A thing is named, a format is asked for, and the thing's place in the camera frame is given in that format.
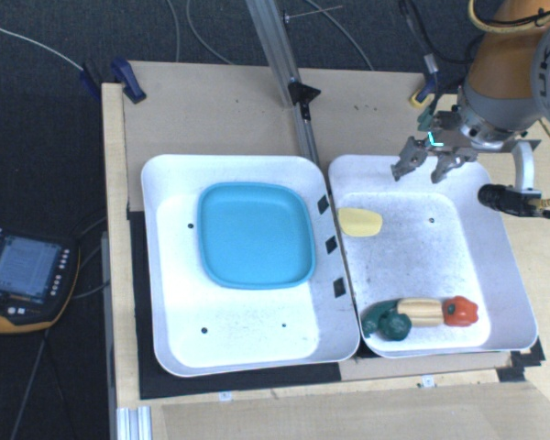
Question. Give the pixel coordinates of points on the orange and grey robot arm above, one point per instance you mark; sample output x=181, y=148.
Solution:
x=504, y=62

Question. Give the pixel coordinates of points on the pale yellow oval slice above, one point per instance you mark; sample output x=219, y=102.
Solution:
x=359, y=223

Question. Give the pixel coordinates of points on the dark green toy vegetable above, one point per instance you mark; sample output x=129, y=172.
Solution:
x=392, y=326

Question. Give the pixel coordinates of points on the white plastic tray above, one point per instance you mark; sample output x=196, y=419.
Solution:
x=417, y=264
x=238, y=328

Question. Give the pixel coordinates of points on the beige toy bread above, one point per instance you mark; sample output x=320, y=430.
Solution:
x=420, y=312

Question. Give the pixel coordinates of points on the red toy pepper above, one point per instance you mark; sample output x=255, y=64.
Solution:
x=460, y=312

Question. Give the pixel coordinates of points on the brown cardboard board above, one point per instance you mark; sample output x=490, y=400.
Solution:
x=211, y=108

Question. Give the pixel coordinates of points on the black cylinder on white bracket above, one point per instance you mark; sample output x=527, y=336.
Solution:
x=509, y=198

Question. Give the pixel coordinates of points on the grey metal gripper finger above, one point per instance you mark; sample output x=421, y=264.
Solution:
x=408, y=161
x=447, y=165

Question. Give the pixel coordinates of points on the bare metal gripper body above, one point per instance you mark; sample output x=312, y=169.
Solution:
x=454, y=131

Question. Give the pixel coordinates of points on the blue plate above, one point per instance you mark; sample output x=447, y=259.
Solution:
x=256, y=234

